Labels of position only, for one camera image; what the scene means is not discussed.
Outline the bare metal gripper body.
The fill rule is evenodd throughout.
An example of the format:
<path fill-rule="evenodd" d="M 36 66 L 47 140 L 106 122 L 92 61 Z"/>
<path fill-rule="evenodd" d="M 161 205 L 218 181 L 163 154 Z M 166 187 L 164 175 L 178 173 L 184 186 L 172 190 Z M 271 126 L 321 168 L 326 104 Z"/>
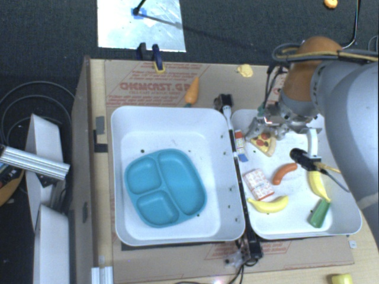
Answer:
<path fill-rule="evenodd" d="M 311 103 L 298 102 L 287 105 L 283 102 L 276 102 L 258 108 L 258 115 L 255 117 L 255 132 L 263 133 L 306 133 L 309 128 L 308 123 L 314 118 L 314 106 Z"/>

